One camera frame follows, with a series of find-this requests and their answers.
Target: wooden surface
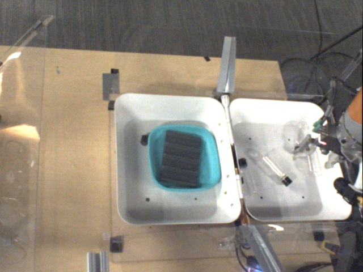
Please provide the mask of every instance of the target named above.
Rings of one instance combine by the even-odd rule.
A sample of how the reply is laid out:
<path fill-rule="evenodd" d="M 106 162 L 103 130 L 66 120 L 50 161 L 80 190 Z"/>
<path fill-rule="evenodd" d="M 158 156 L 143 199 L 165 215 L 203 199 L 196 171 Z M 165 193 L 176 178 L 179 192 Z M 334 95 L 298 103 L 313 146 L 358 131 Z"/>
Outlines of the wooden surface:
<path fill-rule="evenodd" d="M 220 59 L 47 49 L 37 196 L 36 271 L 86 271 L 87 252 L 111 233 L 110 133 L 102 74 L 120 70 L 121 92 L 210 96 Z M 285 99 L 277 62 L 237 60 L 236 89 Z M 288 257 L 328 260 L 323 252 Z M 110 271 L 240 271 L 225 258 L 111 262 Z"/>

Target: white plastic tray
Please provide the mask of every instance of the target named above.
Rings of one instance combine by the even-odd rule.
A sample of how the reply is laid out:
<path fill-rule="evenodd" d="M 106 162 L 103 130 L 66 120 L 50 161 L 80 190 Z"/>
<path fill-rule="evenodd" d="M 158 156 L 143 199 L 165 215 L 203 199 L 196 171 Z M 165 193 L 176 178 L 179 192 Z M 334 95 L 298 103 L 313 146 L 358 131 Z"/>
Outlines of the white plastic tray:
<path fill-rule="evenodd" d="M 230 223 L 241 205 L 225 113 L 212 98 L 125 94 L 115 103 L 117 205 L 130 224 Z M 169 192 L 151 178 L 142 135 L 163 124 L 195 124 L 216 138 L 221 181 L 199 192 Z"/>
<path fill-rule="evenodd" d="M 337 194 L 333 182 L 341 177 L 339 165 L 324 169 L 328 156 L 315 152 L 319 172 L 297 168 L 285 146 L 293 140 L 285 126 L 291 121 L 306 126 L 322 116 L 312 104 L 292 101 L 236 99 L 230 104 L 233 134 L 238 158 L 247 158 L 244 169 L 243 196 L 249 214 L 262 221 L 344 220 L 351 206 Z M 247 150 L 253 148 L 263 155 L 277 158 L 279 165 L 293 180 L 289 186 L 277 184 L 248 162 Z"/>

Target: gray carpet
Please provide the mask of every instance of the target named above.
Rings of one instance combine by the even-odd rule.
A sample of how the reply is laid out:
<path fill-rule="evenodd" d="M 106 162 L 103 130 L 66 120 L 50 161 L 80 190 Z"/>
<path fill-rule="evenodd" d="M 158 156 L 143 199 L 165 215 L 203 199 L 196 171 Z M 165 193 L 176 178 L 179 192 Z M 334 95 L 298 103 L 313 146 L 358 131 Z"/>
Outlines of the gray carpet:
<path fill-rule="evenodd" d="M 323 45 L 362 24 L 362 0 L 316 2 Z M 0 44 L 44 14 L 56 16 L 51 48 L 220 56 L 233 35 L 238 57 L 282 60 L 319 46 L 314 0 L 0 0 Z M 361 44 L 360 32 L 338 50 L 354 55 Z"/>

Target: teal bowl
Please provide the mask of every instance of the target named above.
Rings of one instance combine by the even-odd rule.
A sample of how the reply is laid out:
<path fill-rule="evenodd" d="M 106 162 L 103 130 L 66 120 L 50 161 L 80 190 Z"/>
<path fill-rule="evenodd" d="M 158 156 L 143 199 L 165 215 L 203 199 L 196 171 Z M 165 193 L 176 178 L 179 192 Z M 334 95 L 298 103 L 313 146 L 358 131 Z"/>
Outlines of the teal bowl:
<path fill-rule="evenodd" d="M 165 133 L 167 130 L 189 133 L 202 138 L 199 186 L 181 188 L 165 186 L 159 181 L 161 172 Z M 149 164 L 154 182 L 162 189 L 174 192 L 195 192 L 214 187 L 221 180 L 220 158 L 214 136 L 206 128 L 193 125 L 162 125 L 153 129 L 147 141 Z"/>

